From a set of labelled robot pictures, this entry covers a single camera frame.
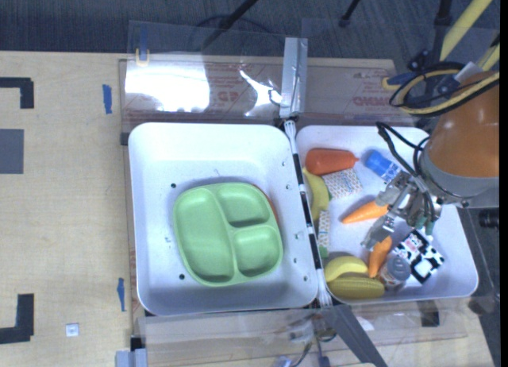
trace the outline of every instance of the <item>toy carrot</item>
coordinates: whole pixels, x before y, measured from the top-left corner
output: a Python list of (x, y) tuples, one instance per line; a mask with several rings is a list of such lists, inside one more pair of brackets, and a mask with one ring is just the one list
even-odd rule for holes
[(361, 222), (362, 220), (379, 218), (384, 216), (387, 212), (388, 205), (378, 206), (375, 200), (372, 200), (372, 202), (366, 203), (353, 211), (351, 214), (348, 214), (345, 218), (342, 219), (342, 222), (344, 224)]
[(368, 258), (368, 275), (371, 278), (374, 278), (378, 274), (381, 265), (387, 259), (391, 243), (391, 236), (388, 236), (383, 241), (374, 244), (374, 248)]
[(326, 175), (352, 168), (358, 158), (343, 149), (311, 149), (305, 159), (307, 171), (314, 175)]

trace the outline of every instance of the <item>copper-colored cylinder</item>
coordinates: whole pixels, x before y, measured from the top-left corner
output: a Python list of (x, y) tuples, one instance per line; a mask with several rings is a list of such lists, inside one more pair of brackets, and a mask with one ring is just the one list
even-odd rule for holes
[[(493, 74), (480, 72), (462, 85)], [(443, 114), (426, 148), (441, 171), (475, 178), (499, 176), (499, 85)]]

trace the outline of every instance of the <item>wooden tabletop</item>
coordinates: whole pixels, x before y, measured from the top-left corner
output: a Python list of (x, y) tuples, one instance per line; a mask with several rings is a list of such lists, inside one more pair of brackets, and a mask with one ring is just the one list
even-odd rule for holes
[[(15, 325), (18, 294), (34, 294), (35, 300), (34, 335), (29, 342), (0, 344), (1, 366), (112, 366), (115, 353), (129, 348), (122, 58), (0, 52), (0, 77), (31, 78), (35, 101), (33, 109), (21, 109), (19, 89), (0, 88), (0, 129), (24, 130), (23, 173), (0, 174), (0, 327)], [(110, 114), (103, 85), (113, 96)], [(117, 293), (120, 278), (125, 311)], [(379, 352), (390, 366), (493, 365), (476, 315), (464, 306), (456, 310), (457, 337), (406, 344), (380, 339)], [(79, 335), (67, 336), (66, 325), (75, 323)], [(358, 363), (346, 349), (330, 350), (329, 356), (333, 365)], [(311, 362), (308, 357), (301, 365)]]

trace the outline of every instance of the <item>green divided plate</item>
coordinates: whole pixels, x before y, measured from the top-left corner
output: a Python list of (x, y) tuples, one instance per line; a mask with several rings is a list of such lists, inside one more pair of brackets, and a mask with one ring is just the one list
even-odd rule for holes
[(249, 183), (195, 187), (175, 201), (173, 221), (187, 271), (201, 284), (239, 284), (276, 269), (283, 244), (265, 194)]

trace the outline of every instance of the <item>banana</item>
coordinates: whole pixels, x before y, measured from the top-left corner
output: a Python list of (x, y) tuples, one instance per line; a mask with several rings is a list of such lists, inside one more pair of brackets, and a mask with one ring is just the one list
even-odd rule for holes
[(328, 282), (329, 290), (338, 298), (374, 299), (384, 294), (382, 282), (366, 276), (342, 276)]
[(310, 213), (314, 221), (319, 219), (321, 211), (328, 210), (330, 196), (325, 181), (317, 175), (307, 171), (305, 168), (302, 170), (307, 178), (310, 189), (312, 191), (312, 203), (310, 204)]
[(325, 265), (326, 282), (333, 281), (347, 272), (367, 275), (368, 266), (364, 261), (355, 256), (341, 256), (333, 258)]

